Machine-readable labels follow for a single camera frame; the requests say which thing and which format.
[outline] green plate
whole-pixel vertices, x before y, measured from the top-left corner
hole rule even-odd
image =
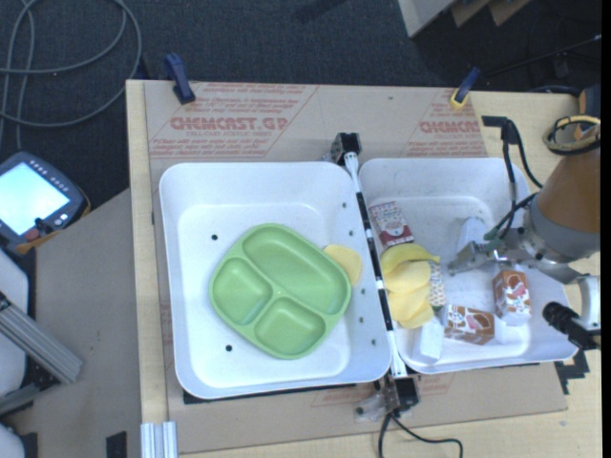
[[[244,234],[209,286],[212,305],[227,324],[285,359],[312,352],[346,311],[351,293],[337,262],[280,224]]]

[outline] screen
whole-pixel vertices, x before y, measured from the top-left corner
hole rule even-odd
[[[19,236],[69,201],[25,163],[0,177],[0,219]]]

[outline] wire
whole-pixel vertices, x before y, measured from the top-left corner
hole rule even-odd
[[[378,458],[384,458],[384,436],[386,434],[386,431],[389,427],[389,423],[390,420],[393,420],[399,427],[401,427],[405,432],[407,432],[411,437],[422,441],[423,443],[428,443],[430,445],[441,445],[444,443],[455,443],[458,445],[458,457],[462,458],[463,456],[463,446],[462,443],[454,438],[447,438],[447,439],[428,439],[428,438],[423,438],[422,436],[419,436],[418,434],[416,434],[415,432],[413,432],[412,430],[410,430],[409,428],[405,427],[398,419],[397,417],[392,413],[389,412],[386,416],[384,416],[384,420],[382,421],[382,426],[380,428],[380,436],[378,438]]]
[[[32,60],[33,60],[33,53],[34,53],[34,47],[35,47],[35,30],[34,30],[34,20],[33,20],[33,15],[32,15],[32,8],[35,7],[37,4],[39,4],[40,2],[42,2],[43,0],[30,0],[30,1],[19,0],[19,1],[22,5],[22,10],[19,13],[13,25],[13,28],[12,28],[11,40],[9,43],[8,53],[7,53],[7,63],[4,68],[0,68],[0,74],[3,74],[5,76],[4,77],[3,99],[2,99],[2,103],[0,104],[0,150],[2,148],[2,138],[4,134],[4,126],[5,126],[6,121],[10,121],[16,124],[17,148],[21,149],[21,127],[22,126],[38,128],[38,129],[58,129],[58,128],[64,128],[64,127],[71,127],[73,125],[85,122],[93,118],[96,115],[102,114],[107,109],[109,109],[117,100],[119,100],[122,97],[123,93],[125,92],[125,86],[123,85],[108,101],[103,103],[101,106],[99,106],[97,109],[93,110],[92,112],[82,115],[80,117],[77,117],[71,120],[61,121],[61,122],[36,122],[36,121],[24,119],[21,116],[22,111],[23,111],[23,105],[25,102],[25,94],[26,94],[29,76],[41,75],[41,74],[42,75],[52,74],[52,73],[65,73],[65,72],[76,70],[79,68],[84,68],[88,65],[91,65],[97,62],[98,60],[106,56],[112,49],[116,47],[116,45],[118,44],[118,42],[121,40],[121,38],[123,37],[125,33],[128,19],[129,21],[131,21],[134,27],[134,30],[136,32],[136,41],[137,41],[137,50],[136,50],[135,61],[134,61],[133,68],[131,69],[128,75],[128,78],[131,78],[136,74],[138,65],[140,63],[140,58],[142,55],[142,38],[141,38],[141,32],[140,32],[140,28],[139,28],[136,18],[134,17],[132,12],[128,9],[128,7],[125,5],[125,3],[122,0],[109,0],[112,3],[116,4],[118,7],[120,7],[121,13],[122,13],[122,19],[121,19],[121,25],[120,25],[119,31],[116,34],[113,41],[110,43],[110,45],[108,45],[101,52],[98,52],[96,55],[88,59],[85,59],[84,61],[74,63],[72,65],[67,65],[67,66],[62,66],[62,67],[57,67],[57,68],[48,68],[48,69],[32,69]],[[25,68],[16,69],[12,66],[15,40],[16,40],[17,34],[26,16],[28,18],[29,27],[30,27],[30,45],[29,45],[29,50],[28,50],[28,59],[27,59]],[[19,91],[19,96],[17,99],[16,114],[9,114],[7,112],[8,92],[9,92],[9,85],[10,85],[11,77],[14,75],[21,76],[22,83],[21,83],[21,88]]]

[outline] yellow object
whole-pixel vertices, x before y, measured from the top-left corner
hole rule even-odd
[[[412,292],[389,292],[390,316],[396,321],[406,321],[412,318],[422,302],[426,301],[431,292],[431,286],[426,284]]]
[[[403,261],[385,277],[390,292],[412,292],[429,283],[431,266],[428,261]]]
[[[431,304],[424,301],[411,318],[406,321],[399,321],[399,323],[406,329],[415,329],[430,321],[433,316],[434,311],[432,310]]]
[[[404,261],[416,261],[416,260],[431,260],[436,263],[440,262],[440,258],[433,255],[420,244],[415,242],[403,242],[396,244],[387,249],[380,257],[380,267],[382,268],[382,275],[387,275],[393,271],[398,264]]]
[[[354,286],[361,278],[361,271],[363,270],[363,261],[359,254],[346,246],[341,244],[330,244],[323,249],[327,255],[335,260],[339,264],[350,281],[350,285]]]

